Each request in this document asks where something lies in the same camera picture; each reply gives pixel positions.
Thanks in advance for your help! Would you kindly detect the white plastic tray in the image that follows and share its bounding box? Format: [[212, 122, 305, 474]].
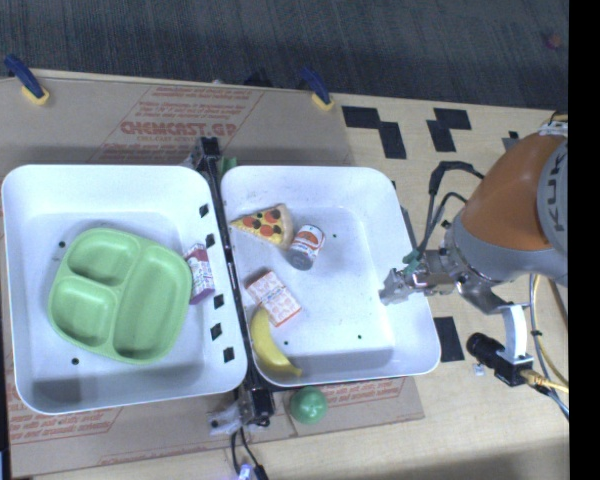
[[0, 163, 249, 416], [219, 164, 442, 389]]

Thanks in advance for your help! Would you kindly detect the orange and white can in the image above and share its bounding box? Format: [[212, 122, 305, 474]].
[[285, 223, 327, 272]]

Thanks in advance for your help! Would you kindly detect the brown cardboard board red print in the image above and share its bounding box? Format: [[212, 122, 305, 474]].
[[0, 67, 426, 479]]

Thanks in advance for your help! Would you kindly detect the purple and white carton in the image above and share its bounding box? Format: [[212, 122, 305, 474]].
[[182, 242, 217, 306]]

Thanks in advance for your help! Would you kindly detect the thin black and white rod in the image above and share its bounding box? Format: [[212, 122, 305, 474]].
[[205, 153, 259, 394]]

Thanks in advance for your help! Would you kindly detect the green apple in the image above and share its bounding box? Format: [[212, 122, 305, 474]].
[[287, 385, 329, 426]]

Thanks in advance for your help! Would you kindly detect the black cylinder on white bracket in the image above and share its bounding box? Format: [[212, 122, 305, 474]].
[[466, 303, 536, 388]]

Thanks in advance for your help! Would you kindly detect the yellow banana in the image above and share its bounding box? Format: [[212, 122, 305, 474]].
[[249, 306, 304, 379]]

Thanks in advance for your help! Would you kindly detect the orange and white carton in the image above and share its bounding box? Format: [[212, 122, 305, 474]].
[[244, 269, 304, 329]]

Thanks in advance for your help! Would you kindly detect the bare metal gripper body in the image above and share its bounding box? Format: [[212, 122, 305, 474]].
[[408, 248, 509, 316]]

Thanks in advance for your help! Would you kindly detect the black block with thin wires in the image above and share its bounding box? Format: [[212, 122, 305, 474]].
[[248, 386, 277, 422], [198, 136, 223, 170]]

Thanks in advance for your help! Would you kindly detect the yellow pizza slice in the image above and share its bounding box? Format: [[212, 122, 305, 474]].
[[229, 202, 295, 252]]

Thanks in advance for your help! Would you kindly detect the green divided plate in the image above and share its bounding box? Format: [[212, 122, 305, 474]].
[[46, 226, 195, 367]]

